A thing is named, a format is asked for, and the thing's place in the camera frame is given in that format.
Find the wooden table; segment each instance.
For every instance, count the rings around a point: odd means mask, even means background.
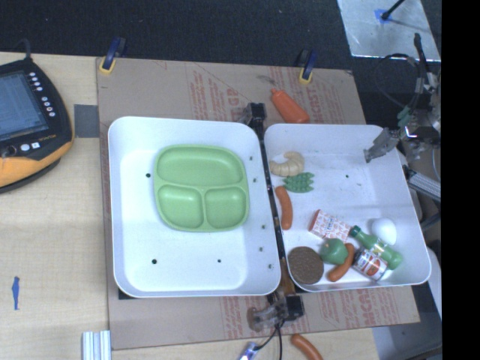
[[[24,56],[0,52],[0,64]],[[75,104],[98,105],[95,57],[32,58],[72,117]],[[82,333],[109,329],[99,139],[76,138],[43,178],[0,195],[0,236],[0,359],[81,359]],[[370,328],[305,337],[325,360],[378,359]],[[237,359],[248,341],[119,350],[112,359]],[[278,355],[275,338],[255,359]],[[303,358],[284,336],[283,359]]]

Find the clamp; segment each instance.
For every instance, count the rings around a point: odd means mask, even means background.
[[[280,267],[280,285],[274,293],[267,297],[270,305],[262,310],[252,307],[247,311],[248,326],[255,332],[281,325],[286,321],[296,320],[305,314],[302,297],[296,294],[295,285],[288,274],[285,258],[280,260]]]
[[[110,48],[100,63],[100,71],[104,74],[111,74],[115,67],[115,57],[123,57],[127,51],[127,41],[123,37],[115,36],[110,43]]]
[[[312,81],[312,72],[314,69],[315,62],[317,61],[317,52],[315,49],[312,49],[310,52],[306,49],[302,50],[300,55],[297,58],[297,65],[303,67],[298,76],[298,81],[306,86]]]

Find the green plate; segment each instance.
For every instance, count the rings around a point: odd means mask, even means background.
[[[176,230],[225,231],[248,216],[245,166],[232,151],[181,144],[162,149],[154,165],[157,209]]]

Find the cardboard sheet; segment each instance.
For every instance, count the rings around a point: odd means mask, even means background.
[[[265,337],[252,331],[247,310],[265,308],[263,296],[134,299],[113,278],[107,131],[122,116],[237,121],[248,103],[264,103],[265,126],[282,122],[270,89],[284,89],[319,124],[364,124],[352,74],[313,70],[309,85],[299,68],[155,61],[119,58],[110,75],[97,68],[100,153],[109,329],[114,350]],[[285,334],[417,323],[410,286],[302,294],[305,315],[286,324]]]

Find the gray tape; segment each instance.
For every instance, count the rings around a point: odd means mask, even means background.
[[[75,137],[99,137],[98,106],[75,104]]]

